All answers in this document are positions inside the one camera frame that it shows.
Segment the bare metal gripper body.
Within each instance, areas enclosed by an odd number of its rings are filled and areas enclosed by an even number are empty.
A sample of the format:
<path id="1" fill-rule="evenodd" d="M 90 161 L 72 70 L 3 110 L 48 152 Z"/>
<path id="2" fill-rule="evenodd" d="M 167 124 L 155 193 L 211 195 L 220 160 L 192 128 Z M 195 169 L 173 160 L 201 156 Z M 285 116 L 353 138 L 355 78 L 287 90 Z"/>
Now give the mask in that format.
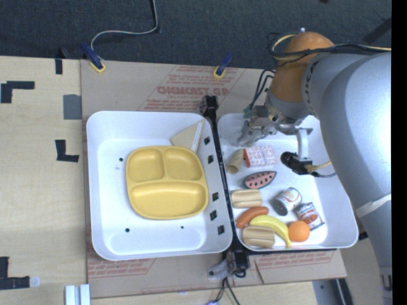
<path id="1" fill-rule="evenodd" d="M 277 132 L 287 134 L 286 117 L 275 106 L 256 105 L 249 120 L 250 136 L 268 136 Z"/>

